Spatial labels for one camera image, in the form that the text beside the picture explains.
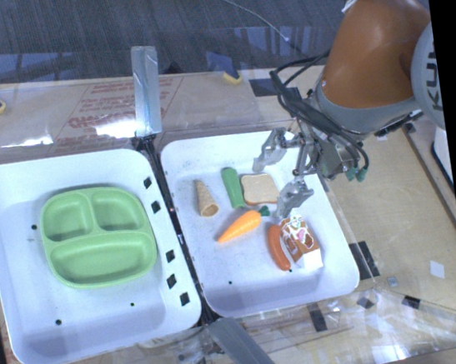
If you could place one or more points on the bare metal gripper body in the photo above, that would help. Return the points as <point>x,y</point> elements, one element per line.
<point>334,158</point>

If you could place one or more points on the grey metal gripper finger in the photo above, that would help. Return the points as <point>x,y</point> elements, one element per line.
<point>270,148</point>
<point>293,194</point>

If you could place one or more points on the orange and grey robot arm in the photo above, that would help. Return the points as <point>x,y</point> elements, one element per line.
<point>371,60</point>

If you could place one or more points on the toy bread slice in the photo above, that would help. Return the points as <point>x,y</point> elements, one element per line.
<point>259,188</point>

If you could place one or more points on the brown and white carton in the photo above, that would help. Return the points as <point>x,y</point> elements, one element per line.
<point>301,242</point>

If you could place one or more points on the green toy cucumber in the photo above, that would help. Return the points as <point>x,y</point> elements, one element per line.
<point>233,186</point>

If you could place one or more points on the orange-red sausage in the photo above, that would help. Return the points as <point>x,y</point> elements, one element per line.
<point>277,247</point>

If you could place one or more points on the orange carrot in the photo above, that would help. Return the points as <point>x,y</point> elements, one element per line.
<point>240,225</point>

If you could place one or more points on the brown cardboard board, red print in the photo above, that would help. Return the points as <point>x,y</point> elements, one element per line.
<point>392,212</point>

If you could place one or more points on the tan waffle cone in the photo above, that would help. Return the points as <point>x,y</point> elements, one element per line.
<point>206,201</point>

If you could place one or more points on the white plastic tray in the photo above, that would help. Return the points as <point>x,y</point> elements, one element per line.
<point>104,320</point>
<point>245,275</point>

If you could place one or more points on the green divided plate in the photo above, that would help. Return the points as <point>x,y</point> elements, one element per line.
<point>101,253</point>

